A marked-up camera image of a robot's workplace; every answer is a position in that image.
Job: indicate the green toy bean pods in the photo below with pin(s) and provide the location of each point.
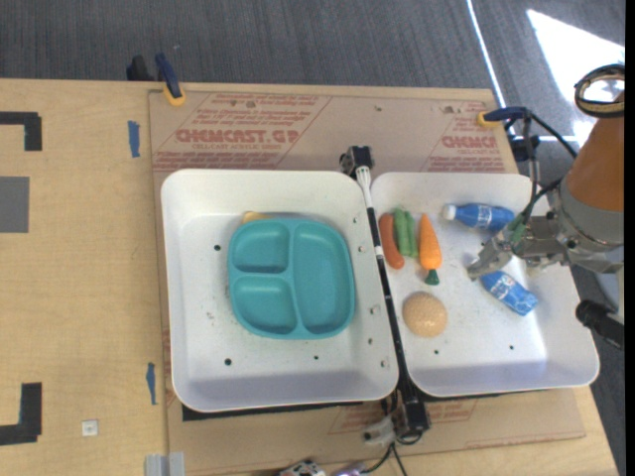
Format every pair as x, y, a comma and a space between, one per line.
405, 233

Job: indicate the black cylinder on white bracket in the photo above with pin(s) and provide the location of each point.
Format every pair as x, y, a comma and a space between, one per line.
597, 318

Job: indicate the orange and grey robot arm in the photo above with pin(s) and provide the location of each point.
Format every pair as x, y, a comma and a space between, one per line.
595, 176

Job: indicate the thin black and white rod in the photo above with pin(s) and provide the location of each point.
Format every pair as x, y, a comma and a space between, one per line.
382, 266

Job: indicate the teal divided plate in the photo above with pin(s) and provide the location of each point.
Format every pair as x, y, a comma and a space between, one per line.
317, 275

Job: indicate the black and white packet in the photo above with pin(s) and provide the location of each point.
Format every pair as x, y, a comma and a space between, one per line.
302, 469

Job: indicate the blue bottle with white cap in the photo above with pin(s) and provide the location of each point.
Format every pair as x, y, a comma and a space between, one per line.
483, 216

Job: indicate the white plastic tray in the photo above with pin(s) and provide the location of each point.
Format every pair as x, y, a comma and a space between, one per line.
198, 315
486, 355

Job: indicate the brown cardboard board red print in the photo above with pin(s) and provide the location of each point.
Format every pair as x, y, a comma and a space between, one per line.
297, 127

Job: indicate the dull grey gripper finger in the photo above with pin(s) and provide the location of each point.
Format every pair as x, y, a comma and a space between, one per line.
485, 265
501, 245

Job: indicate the tan toy bread roll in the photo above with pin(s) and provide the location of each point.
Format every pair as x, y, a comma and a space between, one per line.
424, 314

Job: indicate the small purple packet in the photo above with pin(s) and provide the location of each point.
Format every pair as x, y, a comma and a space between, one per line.
349, 470

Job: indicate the yellow toy food piece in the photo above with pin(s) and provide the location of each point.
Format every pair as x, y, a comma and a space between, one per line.
253, 216

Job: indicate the orange toy sausage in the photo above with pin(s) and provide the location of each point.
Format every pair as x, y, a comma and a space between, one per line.
392, 246

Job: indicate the blue bottle without cap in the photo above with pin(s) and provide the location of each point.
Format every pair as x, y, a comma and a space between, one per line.
511, 293

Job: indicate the orange toy carrot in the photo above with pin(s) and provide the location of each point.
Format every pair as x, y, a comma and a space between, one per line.
429, 246

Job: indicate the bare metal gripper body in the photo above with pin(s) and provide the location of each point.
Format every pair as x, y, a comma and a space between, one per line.
543, 243

